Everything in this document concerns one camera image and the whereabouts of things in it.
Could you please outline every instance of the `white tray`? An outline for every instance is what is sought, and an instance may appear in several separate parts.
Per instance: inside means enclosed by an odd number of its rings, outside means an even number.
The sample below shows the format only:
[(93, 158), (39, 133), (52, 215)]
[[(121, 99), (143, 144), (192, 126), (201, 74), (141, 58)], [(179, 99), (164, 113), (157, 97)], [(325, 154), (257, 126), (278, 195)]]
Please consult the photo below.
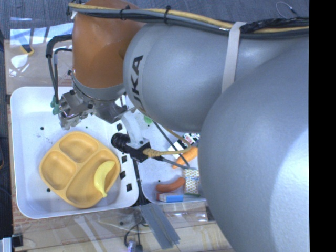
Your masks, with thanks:
[[(59, 87), (59, 94), (71, 87)], [(111, 145), (111, 137), (118, 131), (116, 122), (108, 124), (96, 116), (88, 116), (76, 127), (65, 131), (57, 115), (50, 107), (54, 90), (52, 87), (21, 87), (11, 96), (13, 155), (17, 205), (29, 218), (47, 218), (106, 211), (132, 206), (139, 196), (133, 162), (129, 155), (122, 163), (123, 155)], [(57, 194), (48, 191), (39, 175), (39, 164), (46, 152), (61, 137), (71, 131), (83, 131), (109, 147), (119, 158), (123, 179), (118, 178), (108, 196), (88, 209), (78, 209), (66, 203)], [(126, 133), (125, 127), (120, 131)]]

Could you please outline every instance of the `yellow cable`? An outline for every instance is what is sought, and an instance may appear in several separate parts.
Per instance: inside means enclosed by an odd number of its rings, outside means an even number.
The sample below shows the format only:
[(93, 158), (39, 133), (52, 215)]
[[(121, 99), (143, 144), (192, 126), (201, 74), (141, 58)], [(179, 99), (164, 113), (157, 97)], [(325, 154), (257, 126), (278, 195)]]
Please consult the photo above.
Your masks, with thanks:
[[(108, 8), (108, 7), (101, 7), (101, 6), (91, 6), (91, 5), (82, 5), (82, 4), (76, 4), (76, 3), (69, 3), (69, 7), (73, 8), (80, 8), (80, 9), (108, 9), (108, 10), (121, 10), (117, 8)], [(165, 9), (159, 9), (159, 8), (149, 8), (149, 9), (141, 9), (144, 11), (152, 11), (152, 12), (159, 12), (159, 13), (165, 13)], [(183, 12), (183, 11), (176, 11), (176, 10), (169, 10), (168, 15), (174, 15), (179, 17), (185, 17), (193, 20), (197, 20), (200, 22), (204, 22), (211, 25), (216, 25), (223, 29), (231, 29), (233, 26), (233, 23), (224, 22), (221, 20), (212, 19), (209, 17), (205, 17), (202, 15), (189, 13), (189, 12)], [(262, 28), (257, 31), (254, 31), (255, 34), (264, 34), (264, 33), (278, 33), (278, 32), (287, 32), (287, 31), (293, 31), (293, 30), (301, 30), (301, 29), (308, 29), (309, 26), (300, 26), (300, 27), (287, 27), (287, 28)]]
[(188, 141), (186, 141), (183, 137), (179, 136), (178, 134), (174, 133), (172, 130), (165, 128), (169, 133), (171, 133), (173, 136), (177, 137), (178, 139), (180, 139), (181, 141), (183, 141), (184, 143), (187, 144), (187, 148), (184, 150), (178, 150), (178, 151), (158, 151), (158, 150), (154, 150), (154, 149), (145, 149), (143, 151), (143, 154), (147, 155), (149, 158), (151, 157), (159, 157), (162, 155), (175, 155), (175, 154), (181, 154), (181, 153), (185, 153), (187, 151), (189, 151), (189, 149), (191, 148), (191, 145)]

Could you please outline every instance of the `banana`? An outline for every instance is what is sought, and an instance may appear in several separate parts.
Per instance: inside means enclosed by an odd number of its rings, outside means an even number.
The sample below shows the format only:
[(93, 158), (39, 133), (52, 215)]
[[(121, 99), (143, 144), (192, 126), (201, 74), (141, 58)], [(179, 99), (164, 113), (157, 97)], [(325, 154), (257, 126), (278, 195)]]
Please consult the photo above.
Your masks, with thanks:
[(96, 170), (94, 176), (94, 186), (97, 190), (99, 190), (103, 198), (107, 196), (107, 193), (105, 192), (105, 179), (107, 174), (114, 168), (115, 166), (114, 161), (105, 161), (102, 163)]

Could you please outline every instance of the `toy banana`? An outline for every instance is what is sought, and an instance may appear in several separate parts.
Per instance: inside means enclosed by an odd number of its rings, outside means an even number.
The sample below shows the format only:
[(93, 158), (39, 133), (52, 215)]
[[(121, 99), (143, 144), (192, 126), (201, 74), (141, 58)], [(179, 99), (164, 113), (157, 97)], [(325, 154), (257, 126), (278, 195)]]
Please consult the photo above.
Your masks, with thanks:
[(107, 196), (105, 192), (105, 179), (107, 174), (114, 168), (115, 162), (114, 161), (105, 161), (102, 163), (96, 170), (94, 174), (94, 186), (97, 190), (99, 190), (103, 194), (103, 198)]

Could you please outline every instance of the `black zip tie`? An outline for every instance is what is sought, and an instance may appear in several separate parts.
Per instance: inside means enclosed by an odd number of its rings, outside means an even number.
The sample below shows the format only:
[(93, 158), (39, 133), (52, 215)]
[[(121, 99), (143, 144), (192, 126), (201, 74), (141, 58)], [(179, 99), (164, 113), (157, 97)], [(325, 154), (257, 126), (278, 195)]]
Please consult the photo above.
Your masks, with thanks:
[(164, 13), (164, 16), (163, 16), (163, 22), (166, 23), (166, 24), (168, 24), (167, 23), (167, 14), (168, 14), (168, 11), (171, 10), (171, 9), (172, 9), (171, 6), (166, 7), (166, 12)]
[[(71, 2), (74, 3), (78, 1), (78, 4), (81, 4), (82, 3), (82, 0), (72, 0)], [(70, 7), (68, 6), (68, 9), (67, 11), (65, 12), (65, 14), (67, 14), (67, 16), (70, 16), (71, 15), (71, 12), (70, 12)]]
[(131, 7), (130, 7), (129, 5), (127, 5), (125, 8), (123, 8), (122, 10), (120, 10), (119, 15), (120, 15), (120, 19), (121, 19), (121, 20), (126, 20), (125, 18), (122, 17), (122, 11), (123, 11), (124, 9), (131, 9)]

